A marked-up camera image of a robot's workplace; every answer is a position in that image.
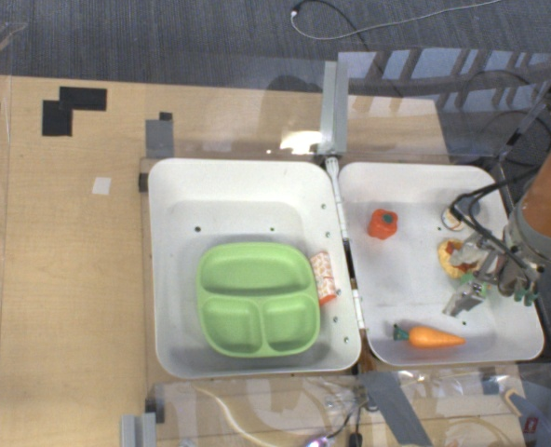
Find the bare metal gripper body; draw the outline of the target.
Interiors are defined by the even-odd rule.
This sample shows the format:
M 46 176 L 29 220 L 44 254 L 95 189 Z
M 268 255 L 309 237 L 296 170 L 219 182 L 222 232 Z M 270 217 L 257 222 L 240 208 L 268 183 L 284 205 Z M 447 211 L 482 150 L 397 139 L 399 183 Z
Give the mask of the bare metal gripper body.
M 483 236 L 474 247 L 482 255 L 474 277 L 497 288 L 503 297 L 537 297 L 540 265 L 525 257 L 518 245 L 507 246 Z

